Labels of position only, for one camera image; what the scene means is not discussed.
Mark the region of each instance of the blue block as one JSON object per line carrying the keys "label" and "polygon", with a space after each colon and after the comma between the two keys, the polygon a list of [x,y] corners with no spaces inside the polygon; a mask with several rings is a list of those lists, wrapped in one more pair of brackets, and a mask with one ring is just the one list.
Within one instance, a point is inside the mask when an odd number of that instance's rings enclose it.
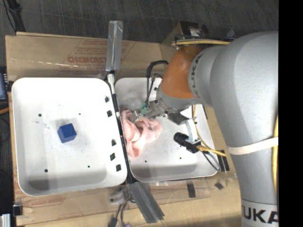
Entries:
{"label": "blue block", "polygon": [[62,143],[73,140],[77,133],[72,125],[72,123],[60,126],[58,130],[58,135]]}

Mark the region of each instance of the pink towel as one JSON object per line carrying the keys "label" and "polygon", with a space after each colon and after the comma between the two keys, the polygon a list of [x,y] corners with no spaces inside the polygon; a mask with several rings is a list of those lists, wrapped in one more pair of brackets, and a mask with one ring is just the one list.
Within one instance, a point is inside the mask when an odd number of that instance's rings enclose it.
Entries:
{"label": "pink towel", "polygon": [[161,134],[162,126],[158,120],[151,121],[148,118],[142,118],[132,123],[129,121],[131,115],[132,112],[128,109],[121,112],[122,125],[127,144],[127,153],[134,158],[138,158],[144,146],[158,138]]}

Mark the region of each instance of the gray carpet floor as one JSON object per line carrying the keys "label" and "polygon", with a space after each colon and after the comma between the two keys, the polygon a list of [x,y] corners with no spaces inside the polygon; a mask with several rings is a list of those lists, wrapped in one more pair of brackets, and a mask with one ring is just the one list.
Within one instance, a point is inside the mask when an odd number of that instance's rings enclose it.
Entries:
{"label": "gray carpet floor", "polygon": [[[279,0],[17,0],[27,32],[107,38],[108,22],[124,23],[123,39],[161,42],[180,21],[234,28],[237,37],[278,30]],[[13,35],[0,1],[0,67],[4,35]],[[8,115],[1,115],[9,120]],[[0,215],[12,205],[9,129],[0,121]]]}

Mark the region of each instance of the white band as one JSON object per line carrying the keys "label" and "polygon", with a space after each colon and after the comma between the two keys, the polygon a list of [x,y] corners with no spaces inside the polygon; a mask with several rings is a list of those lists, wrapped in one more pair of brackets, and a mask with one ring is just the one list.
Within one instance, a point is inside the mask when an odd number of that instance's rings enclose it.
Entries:
{"label": "white band", "polygon": [[267,140],[263,140],[248,146],[241,147],[227,147],[229,153],[231,155],[244,155],[252,152],[256,152],[263,149],[268,149],[279,144],[279,137],[270,138]]}

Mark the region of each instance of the black pole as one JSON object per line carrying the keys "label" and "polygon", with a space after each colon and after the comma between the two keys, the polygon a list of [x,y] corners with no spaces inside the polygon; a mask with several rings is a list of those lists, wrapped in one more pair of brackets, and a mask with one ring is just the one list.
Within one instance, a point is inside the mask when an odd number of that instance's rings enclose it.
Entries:
{"label": "black pole", "polygon": [[9,12],[15,22],[15,29],[20,32],[25,32],[25,27],[21,17],[21,6],[16,0],[6,0],[9,5]]}

